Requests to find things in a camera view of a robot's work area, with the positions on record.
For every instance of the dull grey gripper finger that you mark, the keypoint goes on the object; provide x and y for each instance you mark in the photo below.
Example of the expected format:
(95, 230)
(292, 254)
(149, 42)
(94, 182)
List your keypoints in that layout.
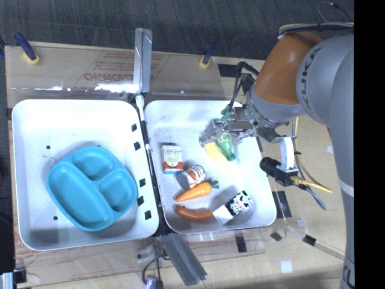
(217, 126)
(206, 137)

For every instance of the cow print white carton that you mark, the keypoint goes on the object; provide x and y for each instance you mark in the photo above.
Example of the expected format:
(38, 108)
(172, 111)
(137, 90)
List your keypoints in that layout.
(236, 206)

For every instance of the white and red carton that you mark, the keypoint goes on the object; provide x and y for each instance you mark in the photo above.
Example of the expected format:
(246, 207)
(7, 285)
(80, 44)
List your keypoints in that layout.
(172, 159)

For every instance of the blue divided plate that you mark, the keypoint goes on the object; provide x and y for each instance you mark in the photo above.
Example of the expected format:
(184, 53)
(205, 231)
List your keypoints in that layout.
(90, 191)

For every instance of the black cylinder on white bracket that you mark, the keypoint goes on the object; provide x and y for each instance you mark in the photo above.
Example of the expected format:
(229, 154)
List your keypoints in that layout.
(287, 156)

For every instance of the white plastic tray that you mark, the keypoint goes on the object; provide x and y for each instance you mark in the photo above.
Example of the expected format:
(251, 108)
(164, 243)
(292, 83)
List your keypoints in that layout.
(75, 119)
(183, 122)

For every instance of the orange and white can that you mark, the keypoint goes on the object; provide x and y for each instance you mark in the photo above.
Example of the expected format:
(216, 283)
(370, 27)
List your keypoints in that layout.
(192, 176)

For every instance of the brown cardboard board red print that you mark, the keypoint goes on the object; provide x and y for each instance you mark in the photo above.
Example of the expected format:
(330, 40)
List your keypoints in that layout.
(75, 62)

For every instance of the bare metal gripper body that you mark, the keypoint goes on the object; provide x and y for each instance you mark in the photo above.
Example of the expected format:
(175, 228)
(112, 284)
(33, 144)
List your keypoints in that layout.
(242, 124)

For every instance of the yellow banana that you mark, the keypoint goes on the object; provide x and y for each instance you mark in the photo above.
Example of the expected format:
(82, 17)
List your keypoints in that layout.
(215, 153)

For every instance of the green bottle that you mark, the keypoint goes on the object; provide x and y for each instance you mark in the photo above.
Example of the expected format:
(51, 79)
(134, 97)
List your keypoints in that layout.
(227, 146)

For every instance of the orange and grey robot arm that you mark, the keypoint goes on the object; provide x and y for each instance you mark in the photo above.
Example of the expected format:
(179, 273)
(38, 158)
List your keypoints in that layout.
(325, 80)

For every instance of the brown sausage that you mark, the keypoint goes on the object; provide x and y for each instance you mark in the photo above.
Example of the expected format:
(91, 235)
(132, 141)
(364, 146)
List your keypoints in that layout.
(194, 213)

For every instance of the thin black and white rod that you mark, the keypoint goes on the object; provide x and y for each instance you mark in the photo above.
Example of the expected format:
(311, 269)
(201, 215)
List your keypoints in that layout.
(146, 137)

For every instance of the orange carrot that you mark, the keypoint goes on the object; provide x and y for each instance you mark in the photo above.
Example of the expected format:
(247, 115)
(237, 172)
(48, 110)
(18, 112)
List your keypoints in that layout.
(195, 191)

